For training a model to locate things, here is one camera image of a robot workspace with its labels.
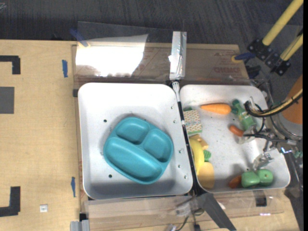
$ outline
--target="toy sink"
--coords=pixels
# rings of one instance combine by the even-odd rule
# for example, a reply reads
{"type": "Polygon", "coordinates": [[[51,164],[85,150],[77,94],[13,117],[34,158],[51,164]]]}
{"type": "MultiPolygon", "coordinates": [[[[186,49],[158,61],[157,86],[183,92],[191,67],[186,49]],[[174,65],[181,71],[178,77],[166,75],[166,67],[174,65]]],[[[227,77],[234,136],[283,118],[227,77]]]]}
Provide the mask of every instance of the toy sink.
{"type": "MultiPolygon", "coordinates": [[[[262,109],[267,109],[267,103],[262,92],[253,86],[233,85],[186,85],[180,90],[180,99],[183,109],[191,107],[198,110],[203,130],[200,136],[208,143],[211,152],[210,162],[215,173],[215,184],[211,189],[205,189],[212,193],[251,191],[251,188],[231,189],[228,183],[234,177],[248,171],[253,166],[253,160],[263,153],[266,141],[261,138],[239,144],[237,137],[228,127],[236,125],[240,127],[237,117],[230,113],[219,115],[202,110],[200,106],[208,103],[229,103],[238,99],[241,103],[253,97],[253,100],[262,109]]],[[[290,182],[290,173],[285,158],[278,150],[269,151],[274,158],[267,166],[274,176],[274,181],[267,187],[255,187],[253,190],[285,188],[290,182]]]]}
{"type": "MultiPolygon", "coordinates": [[[[162,84],[88,83],[78,91],[78,105],[83,185],[90,198],[167,196],[189,192],[193,178],[173,89],[162,84]],[[135,117],[144,121],[136,125],[143,134],[140,137],[122,132],[123,126],[134,126],[135,117]],[[164,139],[161,140],[163,151],[152,147],[151,140],[162,138],[159,131],[170,137],[173,148],[164,139]],[[146,173],[134,170],[133,163],[124,167],[123,161],[118,161],[112,151],[118,150],[121,154],[127,144],[142,147],[143,159],[153,168],[152,175],[145,177],[146,173]],[[115,162],[118,169],[110,166],[107,160],[115,162]]],[[[134,160],[131,154],[119,157],[134,160]]]]}

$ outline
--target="black corner marker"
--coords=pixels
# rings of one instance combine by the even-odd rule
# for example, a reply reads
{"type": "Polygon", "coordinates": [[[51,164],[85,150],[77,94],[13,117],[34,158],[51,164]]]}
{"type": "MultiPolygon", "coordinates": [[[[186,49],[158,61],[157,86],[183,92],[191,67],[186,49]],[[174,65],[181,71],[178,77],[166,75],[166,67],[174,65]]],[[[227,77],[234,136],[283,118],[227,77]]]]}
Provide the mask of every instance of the black corner marker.
{"type": "Polygon", "coordinates": [[[0,217],[17,216],[20,212],[20,187],[11,187],[10,205],[0,207],[0,217]]]}
{"type": "Polygon", "coordinates": [[[0,62],[12,62],[12,75],[19,75],[20,58],[18,56],[0,56],[0,62]]]}

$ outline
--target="gray square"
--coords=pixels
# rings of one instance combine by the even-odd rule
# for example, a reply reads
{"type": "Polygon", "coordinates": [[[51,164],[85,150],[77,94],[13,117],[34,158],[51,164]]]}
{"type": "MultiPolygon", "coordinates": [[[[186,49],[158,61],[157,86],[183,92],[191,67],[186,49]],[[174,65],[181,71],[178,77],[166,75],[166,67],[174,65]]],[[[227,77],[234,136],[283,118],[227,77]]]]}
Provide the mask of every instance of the gray square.
{"type": "Polygon", "coordinates": [[[0,114],[14,114],[14,87],[0,87],[0,114]]]}

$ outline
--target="yellow banana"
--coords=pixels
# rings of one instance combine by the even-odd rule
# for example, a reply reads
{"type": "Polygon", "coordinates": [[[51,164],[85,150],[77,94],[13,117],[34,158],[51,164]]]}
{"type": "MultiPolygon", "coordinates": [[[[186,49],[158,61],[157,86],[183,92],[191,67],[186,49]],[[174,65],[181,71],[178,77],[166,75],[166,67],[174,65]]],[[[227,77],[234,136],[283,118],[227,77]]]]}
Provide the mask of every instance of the yellow banana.
{"type": "Polygon", "coordinates": [[[198,175],[199,170],[204,163],[203,149],[198,140],[189,138],[189,144],[192,149],[194,166],[196,168],[196,173],[198,175]]]}

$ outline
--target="green bottle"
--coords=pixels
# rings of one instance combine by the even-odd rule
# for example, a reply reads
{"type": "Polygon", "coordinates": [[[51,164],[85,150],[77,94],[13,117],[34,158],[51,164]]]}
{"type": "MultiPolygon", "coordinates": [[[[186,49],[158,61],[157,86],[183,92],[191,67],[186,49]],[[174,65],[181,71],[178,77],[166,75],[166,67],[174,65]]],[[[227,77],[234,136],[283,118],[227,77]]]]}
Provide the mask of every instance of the green bottle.
{"type": "Polygon", "coordinates": [[[240,101],[235,99],[232,102],[233,108],[232,113],[236,114],[243,126],[244,131],[248,130],[252,126],[256,126],[257,124],[253,120],[253,118],[247,113],[247,111],[241,106],[240,101]]]}

